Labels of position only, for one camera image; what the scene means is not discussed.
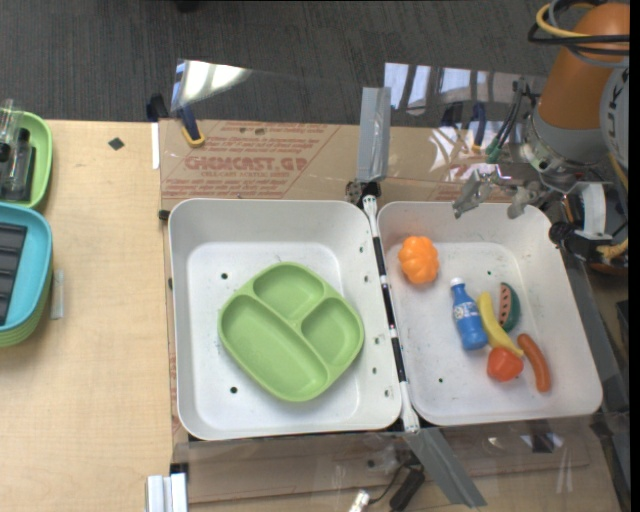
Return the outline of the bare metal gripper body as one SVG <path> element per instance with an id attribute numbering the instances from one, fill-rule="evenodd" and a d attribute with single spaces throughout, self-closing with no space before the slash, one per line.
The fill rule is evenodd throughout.
<path id="1" fill-rule="evenodd" d="M 567 159 L 540 140 L 494 142 L 494 183 L 515 192 L 518 188 L 535 192 L 567 194 L 595 162 Z"/>

